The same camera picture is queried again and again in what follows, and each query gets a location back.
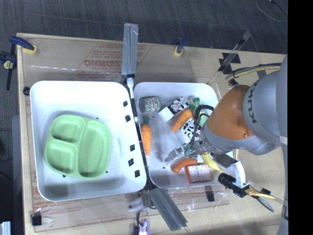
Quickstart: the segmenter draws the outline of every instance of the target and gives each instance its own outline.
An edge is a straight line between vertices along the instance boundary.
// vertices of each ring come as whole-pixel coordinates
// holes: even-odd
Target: carrot
[[[141,135],[142,135],[142,142],[143,142],[143,147],[145,148],[146,155],[150,155],[150,149],[151,149],[151,137],[152,137],[152,130],[151,126],[148,124],[149,123],[149,118],[145,117],[143,119],[144,124],[141,127]]]
[[[186,166],[189,165],[196,165],[198,163],[197,159],[191,159],[191,158],[186,158],[183,160],[180,160],[176,165],[173,166],[172,171],[175,173],[179,173],[179,171]]]
[[[193,114],[192,111],[190,110],[190,108],[184,109],[179,115],[178,118],[172,128],[172,132],[177,131],[178,129],[180,129],[186,122],[188,119],[193,118]]]

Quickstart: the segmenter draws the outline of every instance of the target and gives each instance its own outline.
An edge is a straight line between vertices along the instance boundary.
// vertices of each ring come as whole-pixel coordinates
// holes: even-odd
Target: white sink basin
[[[49,201],[65,201],[136,192],[147,180],[129,94],[114,82],[40,81],[30,91],[38,190]],[[45,143],[53,120],[63,114],[96,119],[111,133],[106,173],[80,179],[57,173],[45,161]]]

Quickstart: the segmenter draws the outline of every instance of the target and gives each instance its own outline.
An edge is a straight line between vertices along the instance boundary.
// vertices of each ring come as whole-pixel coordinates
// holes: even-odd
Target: orange sausage
[[[197,159],[186,158],[179,161],[176,165],[173,166],[172,171],[175,173],[179,173],[179,171],[186,166],[196,165],[198,163]]]

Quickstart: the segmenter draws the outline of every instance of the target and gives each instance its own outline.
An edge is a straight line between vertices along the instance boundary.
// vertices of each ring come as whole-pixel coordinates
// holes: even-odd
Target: clear plastic sheet
[[[24,37],[38,48],[37,53],[33,55],[22,51],[23,84],[26,87],[31,87],[41,80],[122,83],[125,79],[121,74],[122,42],[30,34],[22,34],[20,37]],[[249,44],[253,45],[253,38],[248,41],[252,41]],[[231,53],[230,50],[184,47],[182,56],[177,57],[173,55],[174,48],[174,46],[138,43],[135,84],[169,81],[208,83],[227,54]],[[277,59],[280,59],[276,56],[268,58],[266,55],[257,53],[257,49],[256,52],[236,51],[234,54],[237,54],[236,58],[239,58],[240,61],[231,63],[233,70],[270,63],[272,60],[276,62]],[[239,78],[238,82],[251,85],[257,79],[258,75],[254,73]],[[225,74],[221,74],[210,86],[215,90],[218,99],[229,89],[229,85],[225,82]],[[50,202],[40,195],[37,189],[28,96],[25,96],[25,104],[32,211],[33,213],[40,211],[43,219],[43,224],[34,226],[34,231],[41,232],[125,219],[129,219],[130,223],[133,223],[136,214],[130,210],[129,203],[139,197],[140,192],[64,202]],[[187,232],[225,233],[234,229],[244,230],[248,226],[270,227],[278,224],[282,208],[281,199],[284,194],[284,185],[281,182],[284,175],[277,174],[277,171],[281,171],[283,168],[280,151],[274,151],[265,157],[255,157],[245,151],[239,152],[243,159],[247,180],[256,186],[271,190],[276,196],[276,201],[269,200],[275,213],[268,212],[252,198],[239,198],[221,185],[210,186],[211,188],[170,189],[168,190],[169,195],[188,220],[188,227],[185,228]],[[214,196],[214,201],[208,201],[208,192]],[[158,214],[155,209],[145,208],[140,212],[140,218],[149,219]],[[151,229],[157,231],[157,228],[153,228],[153,219],[149,220]]]

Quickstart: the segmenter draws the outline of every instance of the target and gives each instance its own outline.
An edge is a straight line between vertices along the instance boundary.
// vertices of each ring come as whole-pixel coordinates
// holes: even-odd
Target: green plate
[[[88,117],[61,115],[54,119],[45,145],[45,161],[55,172],[83,179],[100,177],[111,152],[108,128]]]

